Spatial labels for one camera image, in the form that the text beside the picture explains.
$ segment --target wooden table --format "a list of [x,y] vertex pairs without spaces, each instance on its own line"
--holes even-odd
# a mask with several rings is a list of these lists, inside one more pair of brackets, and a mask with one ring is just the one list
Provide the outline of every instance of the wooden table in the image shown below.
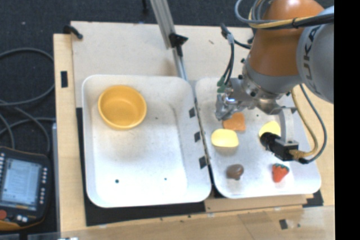
[[[79,26],[81,27],[82,23],[79,22],[77,25],[78,26],[76,28],[81,32]],[[106,24],[94,23],[94,25],[103,26]],[[128,29],[131,24],[117,25],[120,25],[120,27],[123,25],[124,28]],[[139,25],[142,25],[145,30],[147,28],[154,28],[153,25]],[[211,47],[213,49],[212,51],[216,51],[215,47],[220,45],[220,43],[223,45],[223,42],[225,41],[219,33],[219,28],[215,27],[176,26],[176,30],[178,34],[189,37],[188,43],[186,43],[183,47],[185,63],[191,62],[191,60],[186,59],[191,47]],[[246,42],[249,36],[251,36],[250,29],[230,28],[230,30],[240,42]],[[121,34],[121,32],[122,29],[116,30],[116,33]],[[133,239],[131,236],[136,234],[142,235],[143,239],[151,239],[151,235],[156,233],[157,235],[164,237],[164,239],[167,239],[166,237],[170,234],[167,234],[166,231],[168,229],[172,229],[173,233],[175,233],[171,234],[173,239],[176,238],[176,235],[179,237],[190,237],[194,233],[204,235],[207,239],[212,239],[212,237],[214,239],[219,239],[223,234],[229,235],[230,239],[232,239],[231,237],[239,237],[239,235],[248,235],[248,238],[244,237],[243,239],[261,239],[261,233],[256,233],[260,226],[262,227],[260,229],[263,229],[264,232],[266,231],[266,228],[273,231],[273,225],[276,225],[277,232],[285,231],[278,226],[279,218],[289,219],[290,217],[292,219],[299,219],[299,217],[301,217],[302,219],[305,219],[303,221],[309,221],[307,222],[309,224],[309,229],[305,228],[303,225],[301,231],[309,233],[313,231],[313,223],[316,219],[315,215],[317,215],[318,226],[313,232],[319,235],[318,239],[323,239],[321,237],[323,237],[324,233],[328,236],[333,234],[335,227],[334,107],[333,105],[313,95],[310,95],[310,97],[318,109],[318,112],[322,116],[328,131],[327,148],[325,149],[323,155],[317,160],[317,166],[322,178],[321,194],[324,200],[324,207],[303,209],[302,204],[305,204],[307,199],[311,198],[312,195],[261,197],[243,200],[229,200],[226,198],[214,198],[210,196],[205,200],[206,212],[202,214],[112,223],[107,224],[106,229],[101,229],[104,228],[104,225],[100,227],[87,227],[85,220],[83,183],[80,170],[77,118],[75,114],[76,104],[73,66],[73,37],[73,35],[69,34],[55,34],[53,36],[56,84],[60,228],[62,232],[68,232],[68,235],[70,235],[69,233],[71,231],[78,231],[76,233],[77,235],[83,234],[86,235],[87,238],[90,236],[103,237],[101,236],[104,235],[102,233],[107,233],[107,237],[110,237],[111,235],[115,236],[118,235],[118,233],[121,233],[122,239]],[[124,37],[124,41],[125,45],[134,45],[134,41],[136,41],[136,45],[139,45],[139,42],[142,40],[133,39],[127,35]],[[241,55],[236,56],[235,59],[241,59]],[[199,66],[207,65],[206,63],[202,64],[199,62],[197,62],[197,64]],[[62,85],[61,80],[61,77],[64,75],[64,71],[67,73],[66,87],[62,87],[64,85]],[[189,69],[188,73],[191,75],[196,72]],[[298,95],[300,106],[309,110],[306,100],[298,90],[296,95]],[[307,118],[315,133],[318,135],[319,142],[321,143],[322,130],[315,115],[312,115],[312,113],[309,112],[307,113]],[[211,236],[209,236],[206,231],[212,231]],[[290,234],[288,234],[289,231],[289,229],[286,229],[285,233],[280,233],[279,235],[284,235],[284,238],[290,237],[290,234],[291,237],[301,235],[300,230],[293,230]]]

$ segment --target white tray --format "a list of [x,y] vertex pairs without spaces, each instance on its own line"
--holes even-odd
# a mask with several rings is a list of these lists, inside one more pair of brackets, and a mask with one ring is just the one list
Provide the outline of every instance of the white tray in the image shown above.
[[[280,124],[278,116],[269,116],[255,108],[245,109],[245,132],[237,132],[239,146],[236,148],[215,147],[211,143],[213,131],[222,127],[222,122],[215,117],[217,96],[216,78],[204,78],[196,83],[196,99],[199,118],[204,131],[214,184],[219,192],[228,198],[250,198],[261,196],[278,196],[290,194],[312,194],[319,190],[321,177],[315,162],[300,164],[295,161],[281,161],[261,145],[258,133],[261,127],[272,120]],[[282,97],[279,104],[294,107],[289,97]],[[299,149],[309,151],[309,144],[296,112],[294,114],[295,139],[300,143]],[[279,183],[272,180],[272,165],[281,163],[290,168],[290,172]],[[244,166],[240,180],[227,179],[226,169],[232,164]]]
[[[147,103],[131,130],[109,128],[97,100],[112,85],[137,89]],[[86,189],[100,207],[200,202],[211,191],[204,144],[188,82],[171,76],[93,75],[83,83]]]

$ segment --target red button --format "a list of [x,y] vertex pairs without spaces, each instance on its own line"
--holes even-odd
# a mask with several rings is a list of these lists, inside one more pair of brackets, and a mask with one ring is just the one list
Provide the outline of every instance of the red button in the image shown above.
[[7,213],[5,210],[0,210],[0,220],[4,220],[7,216]]

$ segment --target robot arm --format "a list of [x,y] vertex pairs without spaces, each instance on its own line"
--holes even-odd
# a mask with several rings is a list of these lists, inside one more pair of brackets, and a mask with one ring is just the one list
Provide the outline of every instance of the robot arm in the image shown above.
[[[288,151],[296,149],[291,117],[296,108],[281,107],[277,100],[304,83],[314,94],[334,102],[334,7],[324,10],[314,0],[262,1],[269,3],[262,19],[253,20],[260,13],[252,11],[251,19],[246,20],[256,32],[242,75],[221,83],[215,115],[225,120],[246,108],[278,114],[282,135],[271,137],[280,145],[273,152],[282,160],[292,160]],[[263,2],[257,0],[254,7],[261,7]],[[224,27],[222,34],[229,42],[233,39]],[[288,143],[291,147],[284,149]]]

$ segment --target yellow bowl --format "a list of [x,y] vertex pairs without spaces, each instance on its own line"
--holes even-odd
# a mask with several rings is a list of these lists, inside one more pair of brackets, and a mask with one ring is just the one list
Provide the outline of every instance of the yellow bowl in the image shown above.
[[102,119],[111,128],[126,130],[139,125],[146,116],[146,102],[132,87],[116,85],[103,91],[97,107]]

